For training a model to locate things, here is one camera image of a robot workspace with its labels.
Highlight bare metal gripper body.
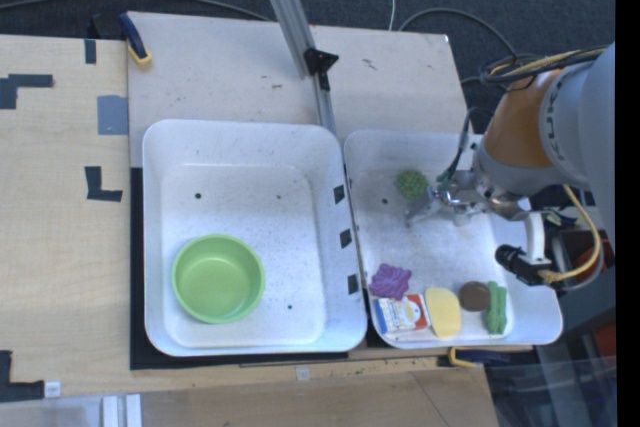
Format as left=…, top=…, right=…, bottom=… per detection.
left=434, top=169, right=531, bottom=227

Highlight green broccoli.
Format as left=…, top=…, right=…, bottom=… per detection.
left=395, top=169, right=430, bottom=202

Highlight white plastic tray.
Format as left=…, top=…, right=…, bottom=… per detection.
left=343, top=129, right=565, bottom=350
left=142, top=118, right=369, bottom=358

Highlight purple grapes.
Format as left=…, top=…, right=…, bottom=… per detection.
left=368, top=263, right=413, bottom=301

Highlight brown round can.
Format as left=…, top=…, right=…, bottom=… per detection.
left=458, top=280, right=492, bottom=313

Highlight yellow oval toy food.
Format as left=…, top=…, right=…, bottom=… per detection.
left=423, top=286, right=463, bottom=340

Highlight white red blue carton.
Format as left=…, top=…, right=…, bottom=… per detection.
left=373, top=293, right=432, bottom=336

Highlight green toy vegetable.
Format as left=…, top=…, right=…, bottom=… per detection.
left=483, top=280, right=509, bottom=335

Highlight green bowl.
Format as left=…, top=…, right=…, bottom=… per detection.
left=170, top=233, right=267, bottom=325

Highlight black cylinder on white bracket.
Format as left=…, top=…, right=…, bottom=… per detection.
left=494, top=212, right=554, bottom=287

